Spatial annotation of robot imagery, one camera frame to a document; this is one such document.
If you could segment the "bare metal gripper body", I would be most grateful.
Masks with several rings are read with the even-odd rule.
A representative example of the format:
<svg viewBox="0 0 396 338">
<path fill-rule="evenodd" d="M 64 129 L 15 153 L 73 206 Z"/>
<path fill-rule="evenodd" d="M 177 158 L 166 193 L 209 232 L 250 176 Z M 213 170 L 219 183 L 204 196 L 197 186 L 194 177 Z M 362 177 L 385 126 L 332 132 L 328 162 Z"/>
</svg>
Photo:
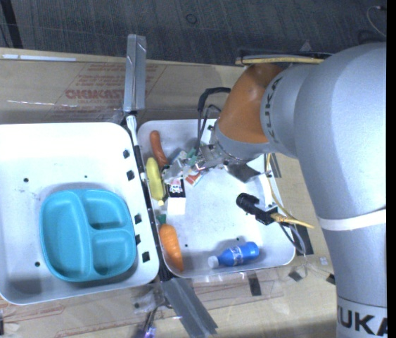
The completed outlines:
<svg viewBox="0 0 396 338">
<path fill-rule="evenodd" d="M 262 173 L 248 165 L 247 161 L 225 152 L 217 144 L 202 145 L 199 147 L 199 160 L 206 162 L 208 170 L 213 168 L 221 168 L 228 172 L 228 174 L 240 180 L 243 183 L 254 180 Z"/>
</svg>

